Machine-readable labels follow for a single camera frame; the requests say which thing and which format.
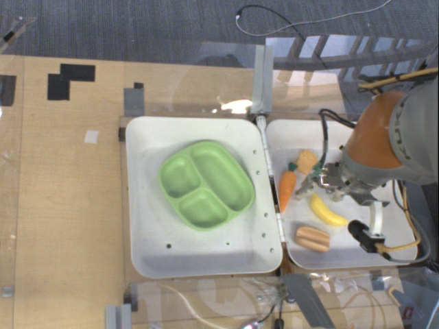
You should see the tan bread roll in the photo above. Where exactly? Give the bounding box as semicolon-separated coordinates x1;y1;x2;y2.
294;226;331;253

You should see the green divided plate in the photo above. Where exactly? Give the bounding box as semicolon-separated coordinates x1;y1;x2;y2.
157;140;257;232

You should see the yellow banana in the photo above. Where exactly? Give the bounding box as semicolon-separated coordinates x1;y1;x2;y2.
310;193;349;228

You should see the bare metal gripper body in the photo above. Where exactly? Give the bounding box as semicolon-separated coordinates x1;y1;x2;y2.
316;162;375;202

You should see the yellow biscuit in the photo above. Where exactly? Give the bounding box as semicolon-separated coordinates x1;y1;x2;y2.
296;149;319;175

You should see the orange carrot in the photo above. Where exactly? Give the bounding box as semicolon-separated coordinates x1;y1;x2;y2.
278;162;298;214

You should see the black cylinder on white bracket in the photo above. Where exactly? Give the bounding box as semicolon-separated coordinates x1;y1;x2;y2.
347;199;390;254

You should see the white plastic tray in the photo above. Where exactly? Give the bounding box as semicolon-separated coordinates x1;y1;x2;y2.
125;116;284;280
265;119;420;271

